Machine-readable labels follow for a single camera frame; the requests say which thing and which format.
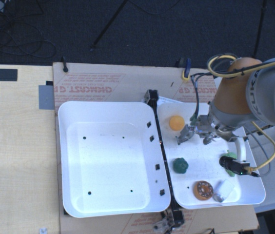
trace black clip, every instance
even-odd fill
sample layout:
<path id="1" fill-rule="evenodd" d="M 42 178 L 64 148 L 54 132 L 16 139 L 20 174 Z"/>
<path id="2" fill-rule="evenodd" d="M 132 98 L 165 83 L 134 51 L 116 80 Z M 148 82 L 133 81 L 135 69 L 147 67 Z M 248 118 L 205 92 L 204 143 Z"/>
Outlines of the black clip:
<path id="1" fill-rule="evenodd" d="M 67 72 L 68 72 L 68 68 L 67 68 L 67 64 L 66 64 L 65 57 L 62 57 L 60 61 L 64 64 L 63 71 L 64 71 L 65 73 L 67 73 Z"/>

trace wooden table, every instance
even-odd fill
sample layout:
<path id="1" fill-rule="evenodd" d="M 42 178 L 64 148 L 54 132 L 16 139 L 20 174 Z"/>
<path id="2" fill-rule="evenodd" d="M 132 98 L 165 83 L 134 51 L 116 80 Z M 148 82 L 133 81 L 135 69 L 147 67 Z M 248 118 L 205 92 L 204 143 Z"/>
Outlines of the wooden table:
<path id="1" fill-rule="evenodd" d="M 0 81 L 0 234 L 38 234 L 41 228 L 47 234 L 70 233 L 60 232 L 55 111 L 39 108 L 39 86 L 53 81 L 53 67 L 0 69 L 18 71 L 17 81 Z M 229 207 L 222 216 L 218 212 L 198 210 L 188 233 L 199 232 L 202 219 L 217 225 L 228 219 L 229 228 L 236 228 L 232 231 L 258 228 L 253 206 Z M 112 220 L 105 219 L 93 218 L 83 233 L 95 233 L 95 226 L 102 229 Z"/>

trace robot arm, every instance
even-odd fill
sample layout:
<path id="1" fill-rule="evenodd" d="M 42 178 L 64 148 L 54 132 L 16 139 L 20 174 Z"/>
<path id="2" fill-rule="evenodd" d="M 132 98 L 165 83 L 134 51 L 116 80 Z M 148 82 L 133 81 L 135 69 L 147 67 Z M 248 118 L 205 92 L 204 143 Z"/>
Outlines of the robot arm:
<path id="1" fill-rule="evenodd" d="M 233 59 L 226 73 L 212 70 L 212 62 L 218 58 Z M 246 123 L 255 125 L 255 120 L 275 126 L 275 58 L 262 63 L 254 58 L 216 56 L 208 63 L 208 70 L 214 76 L 222 77 L 216 95 L 209 104 L 208 115 L 194 118 L 191 126 L 183 128 L 177 142 L 180 145 L 194 134 L 203 138 L 206 145 L 216 137 L 234 142 L 237 159 L 222 157 L 220 165 L 238 175 L 251 174 L 259 167 L 250 167 L 246 161 L 244 139 L 235 136 L 233 131 Z"/>

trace small metal object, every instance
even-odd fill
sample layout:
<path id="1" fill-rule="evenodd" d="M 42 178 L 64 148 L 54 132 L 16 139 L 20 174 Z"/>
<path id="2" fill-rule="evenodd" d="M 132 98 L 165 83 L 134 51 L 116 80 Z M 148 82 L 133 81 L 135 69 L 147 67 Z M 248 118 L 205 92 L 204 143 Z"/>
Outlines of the small metal object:
<path id="1" fill-rule="evenodd" d="M 182 211 L 172 211 L 168 213 L 162 220 L 153 224 L 153 231 L 159 234 L 169 234 L 175 228 L 180 227 L 182 224 L 184 224 Z"/>
<path id="2" fill-rule="evenodd" d="M 194 134 L 195 127 L 185 125 L 180 132 L 180 136 L 177 138 L 177 144 L 180 145 L 181 143 L 188 141 Z"/>
<path id="3" fill-rule="evenodd" d="M 213 198 L 215 201 L 222 203 L 230 195 L 235 185 L 227 179 L 219 184 L 216 188 Z"/>

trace cable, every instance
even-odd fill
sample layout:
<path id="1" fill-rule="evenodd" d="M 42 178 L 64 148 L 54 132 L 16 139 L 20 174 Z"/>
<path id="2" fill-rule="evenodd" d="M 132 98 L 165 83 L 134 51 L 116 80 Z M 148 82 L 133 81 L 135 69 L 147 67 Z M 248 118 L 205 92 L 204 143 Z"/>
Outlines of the cable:
<path id="1" fill-rule="evenodd" d="M 255 137 L 255 135 L 246 127 L 246 126 L 243 126 L 248 132 L 249 134 L 254 138 L 254 140 L 258 143 L 258 145 L 260 146 L 260 148 L 262 149 L 264 155 L 266 156 L 266 159 L 269 159 L 264 147 L 261 145 L 260 141 Z M 269 174 L 271 171 L 271 163 L 269 162 L 269 169 L 268 171 L 265 173 L 265 174 L 256 174 L 256 177 L 263 177 L 263 176 L 266 176 L 267 174 Z"/>
<path id="2" fill-rule="evenodd" d="M 222 59 L 222 58 L 229 58 L 229 59 L 232 59 L 233 61 L 235 61 L 237 59 L 236 56 L 232 56 L 232 55 L 228 55 L 228 54 L 217 55 L 217 56 L 214 56 L 213 58 L 209 59 L 209 61 L 207 62 L 207 67 L 208 67 L 209 72 L 211 74 L 213 74 L 214 76 L 222 77 L 222 78 L 233 78 L 233 77 L 236 77 L 236 76 L 242 76 L 246 73 L 251 73 L 251 72 L 256 71 L 256 70 L 260 70 L 260 69 L 275 66 L 275 61 L 273 61 L 273 62 L 262 63 L 262 64 L 250 66 L 250 67 L 247 67 L 247 68 L 242 68 L 242 69 L 235 70 L 235 71 L 232 71 L 232 72 L 215 72 L 212 69 L 211 65 L 215 60 Z"/>
<path id="3" fill-rule="evenodd" d="M 275 142 L 274 140 L 271 139 L 271 137 L 269 137 L 265 132 L 263 132 L 263 130 L 254 122 L 251 122 L 255 128 L 257 128 L 257 130 L 259 132 L 261 132 L 273 145 L 274 145 L 274 153 L 272 154 L 272 156 L 265 162 L 263 162 L 261 165 L 257 166 L 257 167 L 245 167 L 245 169 L 251 174 L 253 171 L 256 171 L 264 166 L 266 166 L 268 163 L 270 163 L 274 158 L 275 158 Z"/>
<path id="4" fill-rule="evenodd" d="M 175 7 L 180 1 L 181 1 L 181 0 L 177 0 L 176 3 L 175 3 L 174 5 L 172 5 L 170 8 L 168 8 L 168 9 L 165 10 L 165 11 L 159 12 L 159 13 L 149 12 L 149 11 L 143 9 L 143 8 L 142 8 L 141 6 L 139 6 L 138 4 L 136 4 L 136 3 L 132 2 L 132 1 L 129 1 L 129 2 L 132 3 L 134 6 L 136 6 L 137 8 L 139 8 L 140 10 L 146 12 L 147 14 L 150 14 L 150 15 L 159 15 L 159 14 L 162 14 L 162 13 L 165 13 L 165 12 L 171 10 L 171 9 L 172 9 L 173 7 Z"/>
<path id="5" fill-rule="evenodd" d="M 195 89 L 195 95 L 196 95 L 196 109 L 195 112 L 193 113 L 192 117 L 190 118 L 191 121 L 191 125 L 194 125 L 196 120 L 197 120 L 197 116 L 199 113 L 199 96 L 198 96 L 198 79 L 201 78 L 202 76 L 211 76 L 211 73 L 196 73 L 191 75 L 191 81 L 192 84 L 194 86 Z"/>
<path id="6" fill-rule="evenodd" d="M 24 56 L 29 55 L 37 58 L 51 58 L 56 54 L 56 47 L 55 45 L 42 36 L 42 32 L 36 28 L 35 26 L 28 24 L 26 22 L 23 22 L 21 19 L 27 16 L 40 16 L 44 14 L 44 10 L 40 5 L 40 2 L 38 0 L 23 0 L 26 2 L 34 2 L 39 7 L 39 11 L 32 13 L 32 14 L 25 14 L 25 15 L 19 15 L 19 16 L 13 16 L 11 13 L 8 13 L 8 10 L 5 9 L 4 13 L 0 11 L 0 19 L 3 20 L 3 23 L 0 25 L 0 53 L 4 54 L 10 54 L 15 56 Z M 17 40 L 17 35 L 14 35 L 14 33 L 18 32 L 17 26 L 20 25 L 21 29 L 24 29 L 24 27 L 29 27 L 28 32 L 29 33 L 35 33 L 37 32 L 38 35 L 32 36 L 32 41 L 28 40 L 28 34 L 25 38 L 20 38 Z M 17 52 L 7 51 L 4 48 L 14 48 L 17 49 Z"/>

